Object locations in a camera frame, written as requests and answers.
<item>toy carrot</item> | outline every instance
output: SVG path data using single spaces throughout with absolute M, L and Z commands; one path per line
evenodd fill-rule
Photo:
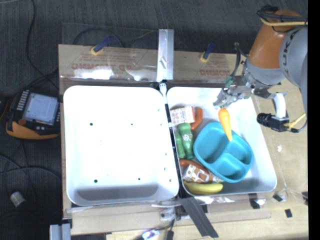
M 231 124 L 230 124 L 230 115 L 229 111 L 221 107 L 218 112 L 219 120 L 224 130 L 225 135 L 227 136 L 229 141 L 232 141 L 232 132 L 231 132 Z

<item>yellow banana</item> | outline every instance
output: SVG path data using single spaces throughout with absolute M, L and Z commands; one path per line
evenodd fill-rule
M 221 183 L 197 183 L 186 180 L 183 181 L 183 184 L 195 195 L 213 195 L 220 192 L 224 187 Z

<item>toy sausage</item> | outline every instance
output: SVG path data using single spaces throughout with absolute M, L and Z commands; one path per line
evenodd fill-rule
M 206 173 L 209 173 L 208 169 L 206 169 L 205 167 L 203 167 L 202 165 L 198 164 L 197 162 L 195 162 L 193 160 L 179 159 L 179 165 L 181 167 L 187 167 L 188 165 L 193 165 L 193 166 L 205 171 Z
M 190 123 L 191 131 L 194 131 L 202 122 L 204 117 L 204 111 L 201 107 L 197 107 L 195 110 L 195 121 Z

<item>blue bowl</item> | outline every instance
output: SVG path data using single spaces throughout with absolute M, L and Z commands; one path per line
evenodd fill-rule
M 241 181 L 254 158 L 249 144 L 234 131 L 232 141 L 228 140 L 220 122 L 209 122 L 201 130 L 193 152 L 203 166 L 228 183 Z

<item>sink basin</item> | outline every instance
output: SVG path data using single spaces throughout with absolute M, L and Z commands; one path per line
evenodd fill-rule
M 201 107 L 203 120 L 193 132 L 197 136 L 208 124 L 219 122 L 218 110 L 213 106 L 221 88 L 204 87 L 172 87 L 167 92 L 169 109 L 184 106 Z M 224 182 L 219 195 L 249 194 L 270 192 L 277 185 L 277 176 L 265 142 L 261 126 L 257 123 L 257 113 L 251 98 L 241 99 L 232 103 L 228 108 L 231 129 L 242 138 L 252 149 L 253 158 L 244 164 L 250 166 L 245 177 L 238 182 Z
M 179 190 L 161 93 L 72 86 L 63 96 L 66 192 L 78 206 L 162 201 Z

